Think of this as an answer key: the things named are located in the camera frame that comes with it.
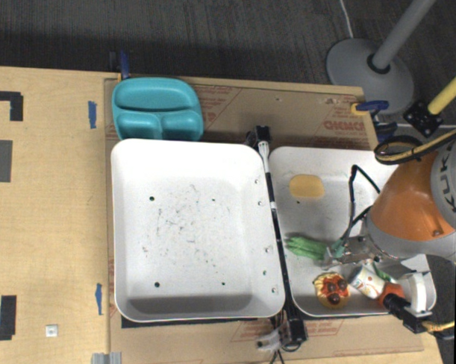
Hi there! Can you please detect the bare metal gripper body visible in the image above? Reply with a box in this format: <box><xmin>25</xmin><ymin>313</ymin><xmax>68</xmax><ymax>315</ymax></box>
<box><xmin>337</xmin><ymin>235</ymin><xmax>382</xmax><ymax>265</ymax></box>

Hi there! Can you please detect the green toy vegetable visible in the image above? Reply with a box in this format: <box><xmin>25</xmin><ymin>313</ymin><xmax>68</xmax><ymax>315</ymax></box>
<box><xmin>284</xmin><ymin>235</ymin><xmax>330</xmax><ymax>263</ymax></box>

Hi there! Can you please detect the yellow pizza slice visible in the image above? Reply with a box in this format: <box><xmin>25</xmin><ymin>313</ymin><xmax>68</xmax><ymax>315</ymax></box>
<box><xmin>311</xmin><ymin>271</ymin><xmax>352</xmax><ymax>310</ymax></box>

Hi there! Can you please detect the white plastic tray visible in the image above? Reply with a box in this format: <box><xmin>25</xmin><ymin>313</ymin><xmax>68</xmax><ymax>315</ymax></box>
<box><xmin>104</xmin><ymin>137</ymin><xmax>292</xmax><ymax>329</ymax></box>
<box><xmin>262</xmin><ymin>145</ymin><xmax>443</xmax><ymax>322</ymax></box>

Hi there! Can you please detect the orange carrot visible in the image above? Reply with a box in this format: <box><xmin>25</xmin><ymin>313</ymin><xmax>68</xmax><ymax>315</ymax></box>
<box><xmin>372</xmin><ymin>265</ymin><xmax>407</xmax><ymax>308</ymax></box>

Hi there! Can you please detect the thin black and white rod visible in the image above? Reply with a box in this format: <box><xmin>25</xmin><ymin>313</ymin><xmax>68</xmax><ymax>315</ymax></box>
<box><xmin>251</xmin><ymin>139</ymin><xmax>303</xmax><ymax>322</ymax></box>

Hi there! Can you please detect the yellow biscuit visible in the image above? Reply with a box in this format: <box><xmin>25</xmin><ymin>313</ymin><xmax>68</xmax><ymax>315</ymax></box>
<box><xmin>288</xmin><ymin>173</ymin><xmax>326</xmax><ymax>200</ymax></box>

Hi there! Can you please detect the brown cardboard board, red print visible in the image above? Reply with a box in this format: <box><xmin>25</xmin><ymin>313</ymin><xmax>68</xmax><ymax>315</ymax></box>
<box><xmin>93</xmin><ymin>73</ymin><xmax>434</xmax><ymax>364</ymax></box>

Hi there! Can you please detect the blue divided plate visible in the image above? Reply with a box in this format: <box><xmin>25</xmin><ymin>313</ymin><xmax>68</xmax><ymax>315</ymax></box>
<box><xmin>109</xmin><ymin>75</ymin><xmax>207</xmax><ymax>143</ymax></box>

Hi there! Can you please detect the black cylinder on white bracket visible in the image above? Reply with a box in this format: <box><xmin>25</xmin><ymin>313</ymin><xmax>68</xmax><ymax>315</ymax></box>
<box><xmin>381</xmin><ymin>270</ymin><xmax>435</xmax><ymax>335</ymax></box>

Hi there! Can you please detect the black block with thin wires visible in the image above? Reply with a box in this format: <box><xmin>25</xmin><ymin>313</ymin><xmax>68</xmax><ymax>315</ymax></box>
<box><xmin>281</xmin><ymin>316</ymin><xmax>310</xmax><ymax>348</ymax></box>
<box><xmin>245</xmin><ymin>125</ymin><xmax>273</xmax><ymax>147</ymax></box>

